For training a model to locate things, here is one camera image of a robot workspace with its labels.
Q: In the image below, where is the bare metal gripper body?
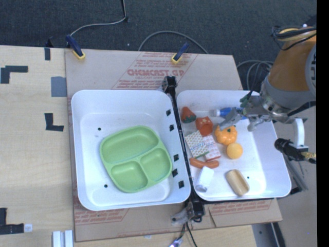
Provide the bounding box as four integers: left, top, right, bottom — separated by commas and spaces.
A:
242, 95, 290, 125

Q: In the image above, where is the clear plastic bottle blue label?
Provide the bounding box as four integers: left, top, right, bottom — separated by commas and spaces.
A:
197, 107, 244, 118

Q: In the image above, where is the orange pumpkin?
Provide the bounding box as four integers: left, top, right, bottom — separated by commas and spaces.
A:
214, 125, 238, 146

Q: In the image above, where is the orange carton with star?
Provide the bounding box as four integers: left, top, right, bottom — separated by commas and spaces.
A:
195, 116, 214, 137

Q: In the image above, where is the orange ball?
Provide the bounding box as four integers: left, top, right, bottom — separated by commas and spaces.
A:
226, 142, 244, 160

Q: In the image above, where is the red and white packet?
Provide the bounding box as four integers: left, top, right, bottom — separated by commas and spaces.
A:
202, 135, 222, 162

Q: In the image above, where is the white plastic tray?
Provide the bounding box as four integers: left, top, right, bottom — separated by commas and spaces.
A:
70, 89, 192, 212
176, 90, 293, 202

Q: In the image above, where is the white patterned carton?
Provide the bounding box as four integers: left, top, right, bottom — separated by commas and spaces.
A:
184, 130, 209, 158

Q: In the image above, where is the red strawberry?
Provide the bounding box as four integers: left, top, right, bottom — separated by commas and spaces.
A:
180, 106, 197, 124

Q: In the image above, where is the orange sausage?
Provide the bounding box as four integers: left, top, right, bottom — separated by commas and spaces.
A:
189, 157, 220, 169

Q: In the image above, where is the thin black rod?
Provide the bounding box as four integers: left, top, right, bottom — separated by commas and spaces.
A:
166, 91, 197, 203

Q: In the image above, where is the tan bread bun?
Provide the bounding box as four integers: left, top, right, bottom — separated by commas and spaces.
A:
225, 169, 250, 197

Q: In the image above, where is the white bottle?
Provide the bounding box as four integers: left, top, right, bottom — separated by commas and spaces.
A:
195, 166, 215, 193

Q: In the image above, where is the green divided plate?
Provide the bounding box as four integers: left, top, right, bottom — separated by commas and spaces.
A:
99, 125, 173, 194

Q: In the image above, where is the brown cardboard board red print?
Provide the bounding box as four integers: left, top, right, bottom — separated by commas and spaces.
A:
64, 48, 284, 243

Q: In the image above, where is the black cylinder on white bracket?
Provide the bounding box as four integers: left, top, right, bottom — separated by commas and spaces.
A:
274, 118, 309, 162

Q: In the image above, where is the black block with thin wires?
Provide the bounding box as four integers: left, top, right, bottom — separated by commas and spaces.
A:
188, 199, 206, 223
161, 76, 178, 94

